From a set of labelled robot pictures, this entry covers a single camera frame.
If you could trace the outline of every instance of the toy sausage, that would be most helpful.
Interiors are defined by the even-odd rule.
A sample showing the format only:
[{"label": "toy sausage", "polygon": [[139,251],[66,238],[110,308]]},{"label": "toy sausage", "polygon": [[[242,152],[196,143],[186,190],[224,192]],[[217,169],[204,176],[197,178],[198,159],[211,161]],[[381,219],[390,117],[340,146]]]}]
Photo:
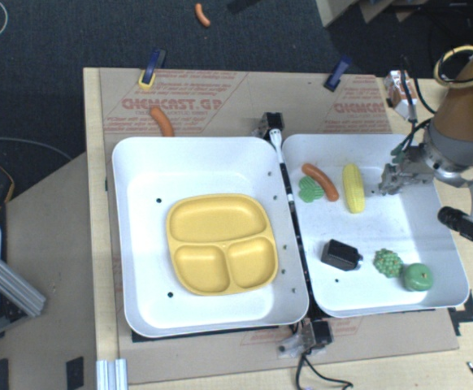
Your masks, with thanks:
[{"label": "toy sausage", "polygon": [[316,166],[311,165],[310,163],[305,163],[302,166],[302,172],[318,182],[318,185],[323,188],[325,195],[330,202],[337,201],[340,198],[340,194],[337,192],[336,186],[334,186],[329,177]]},{"label": "toy sausage", "polygon": [[150,116],[157,122],[158,127],[161,130],[161,134],[165,137],[173,137],[175,136],[175,132],[173,131],[173,127],[170,123],[168,117],[163,113],[163,111],[154,106],[150,109]]},{"label": "toy sausage", "polygon": [[202,26],[205,28],[209,28],[211,25],[210,20],[204,15],[204,11],[202,11],[202,4],[197,3],[195,5],[195,15],[197,16],[197,19],[199,22],[201,22]]}]

